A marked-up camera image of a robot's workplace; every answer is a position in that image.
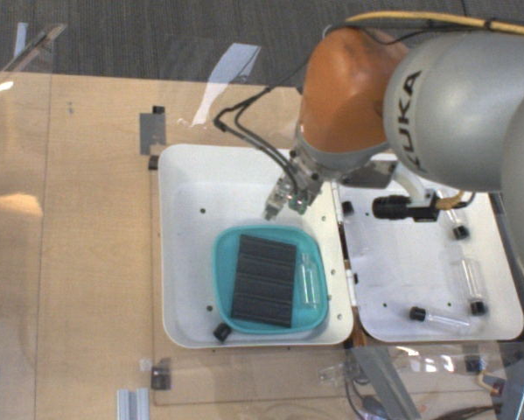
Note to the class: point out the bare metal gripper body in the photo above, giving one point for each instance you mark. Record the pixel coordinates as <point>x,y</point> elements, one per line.
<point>307,177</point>

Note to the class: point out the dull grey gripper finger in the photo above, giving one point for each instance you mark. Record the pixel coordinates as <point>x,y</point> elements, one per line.
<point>271,206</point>
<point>285,193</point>

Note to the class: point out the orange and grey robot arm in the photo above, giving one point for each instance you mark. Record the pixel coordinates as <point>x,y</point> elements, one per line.
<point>445,112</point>

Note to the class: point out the black ribbed rectangular pad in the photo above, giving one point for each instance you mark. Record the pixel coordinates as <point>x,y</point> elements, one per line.
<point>263,280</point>

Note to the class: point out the thin black and white rod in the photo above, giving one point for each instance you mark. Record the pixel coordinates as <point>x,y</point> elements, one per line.
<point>345,252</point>

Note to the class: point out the clear plastic bottle without cap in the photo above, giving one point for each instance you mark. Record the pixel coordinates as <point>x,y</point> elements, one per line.
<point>309,282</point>

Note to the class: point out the teal plate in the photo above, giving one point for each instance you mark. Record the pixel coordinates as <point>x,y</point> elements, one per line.
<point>223,278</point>

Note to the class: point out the white plastic tray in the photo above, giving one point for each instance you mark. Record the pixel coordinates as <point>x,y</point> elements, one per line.
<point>191,252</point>
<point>401,274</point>

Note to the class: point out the small black cap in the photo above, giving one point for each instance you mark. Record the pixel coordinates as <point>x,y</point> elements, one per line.
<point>222,332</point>

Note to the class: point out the clear bottle with black cap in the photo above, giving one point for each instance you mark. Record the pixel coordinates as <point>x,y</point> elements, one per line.
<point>470,278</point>
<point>460,231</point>

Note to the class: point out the clear tube with black cap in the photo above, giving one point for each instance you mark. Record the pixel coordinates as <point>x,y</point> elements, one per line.
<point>441,320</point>

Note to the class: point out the black cylinder on white bracket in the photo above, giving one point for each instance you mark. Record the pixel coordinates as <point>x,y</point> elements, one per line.
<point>393,207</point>

